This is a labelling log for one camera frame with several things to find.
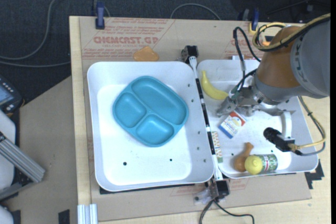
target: wooden table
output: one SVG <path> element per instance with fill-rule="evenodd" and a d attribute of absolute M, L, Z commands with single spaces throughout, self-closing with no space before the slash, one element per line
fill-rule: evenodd
<path fill-rule="evenodd" d="M 77 191 L 78 204 L 89 205 L 92 203 L 90 192 L 90 176 L 88 164 L 88 142 L 86 130 L 85 102 L 83 96 L 83 75 L 82 75 L 82 57 L 81 57 L 81 36 L 80 36 L 80 17 L 70 17 L 70 43 L 71 43 L 71 67 L 73 84 L 73 105 L 74 105 L 74 123 L 76 140 L 76 167 L 77 167 Z M 204 25 L 206 29 L 213 22 L 199 20 L 183 20 L 181 24 L 185 27 L 193 28 Z M 235 25 L 241 25 L 242 22 L 216 21 L 214 27 L 222 27 L 227 33 L 223 33 L 223 39 L 220 43 L 228 43 L 228 37 L 232 35 L 232 29 Z M 209 33 L 198 33 L 206 36 Z M 207 44 L 205 57 L 219 59 L 215 51 L 216 46 Z M 305 98 L 307 105 L 314 112 L 315 117 L 320 121 L 327 133 L 326 149 L 319 154 L 324 177 L 320 181 L 313 182 L 311 190 L 312 199 L 282 202 L 280 204 L 264 204 L 248 207 L 231 208 L 229 211 L 234 214 L 252 214 L 255 217 L 255 223 L 311 223 L 326 224 L 331 223 L 331 185 L 330 185 L 330 98 L 320 100 Z M 307 118 L 307 124 L 311 130 L 314 141 L 320 140 L 320 134 L 310 119 Z M 200 212 L 189 212 L 183 214 L 152 216 L 137 219 L 125 219 L 107 221 L 103 223 L 198 223 Z M 235 218 L 228 216 L 220 210 L 210 210 L 207 212 L 203 223 L 251 223 L 247 217 Z"/>

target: can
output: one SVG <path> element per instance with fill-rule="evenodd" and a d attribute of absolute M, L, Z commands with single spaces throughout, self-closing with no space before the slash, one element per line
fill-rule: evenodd
<path fill-rule="evenodd" d="M 251 155 L 245 160 L 245 169 L 252 175 L 273 171 L 278 168 L 275 154 Z"/>

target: wooden edge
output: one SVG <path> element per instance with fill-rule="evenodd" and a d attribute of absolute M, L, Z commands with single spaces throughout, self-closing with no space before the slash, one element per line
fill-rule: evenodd
<path fill-rule="evenodd" d="M 77 196 L 79 205 L 91 204 L 79 17 L 70 16 L 70 52 L 74 107 Z"/>

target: banana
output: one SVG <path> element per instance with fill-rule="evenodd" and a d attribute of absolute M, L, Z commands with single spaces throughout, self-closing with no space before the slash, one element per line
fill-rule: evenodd
<path fill-rule="evenodd" d="M 211 84 L 211 82 L 206 77 L 205 70 L 202 70 L 201 86 L 204 92 L 213 99 L 223 100 L 228 96 L 227 92 L 221 91 Z"/>

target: blue plate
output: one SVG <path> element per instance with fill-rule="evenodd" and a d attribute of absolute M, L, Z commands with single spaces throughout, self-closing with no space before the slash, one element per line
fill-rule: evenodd
<path fill-rule="evenodd" d="M 133 80 L 113 104 L 116 122 L 143 144 L 158 147 L 171 140 L 185 124 L 189 111 L 184 100 L 160 80 Z"/>

